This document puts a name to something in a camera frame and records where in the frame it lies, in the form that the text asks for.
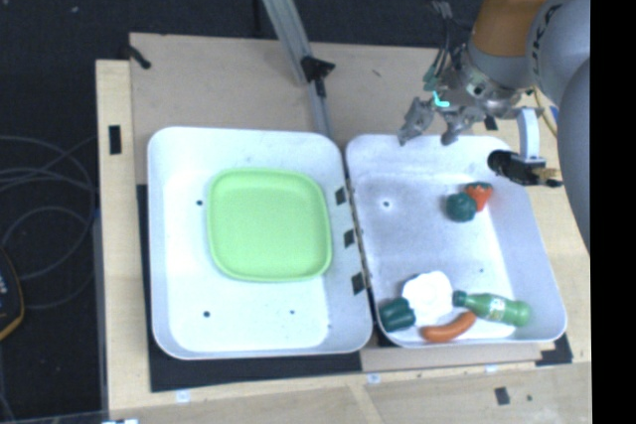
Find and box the white plastic tray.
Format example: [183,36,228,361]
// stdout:
[344,132,568,350]
[146,125,375,360]

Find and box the green plate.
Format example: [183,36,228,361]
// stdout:
[206,167,334,284]

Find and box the brown cardboard board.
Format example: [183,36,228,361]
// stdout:
[128,33,561,373]

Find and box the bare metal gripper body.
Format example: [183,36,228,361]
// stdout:
[429,66,524,121]

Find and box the dark green pepper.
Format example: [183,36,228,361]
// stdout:
[379,297,417,333]
[444,192,478,223]

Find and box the black cylinder on white bracket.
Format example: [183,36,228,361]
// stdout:
[486,106,549,188]

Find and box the orange sausage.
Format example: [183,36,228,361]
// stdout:
[419,310,478,344]

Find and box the green bottle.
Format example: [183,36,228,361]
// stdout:
[451,290,533,329]

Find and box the orange carrot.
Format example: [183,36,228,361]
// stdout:
[465,182,495,213]

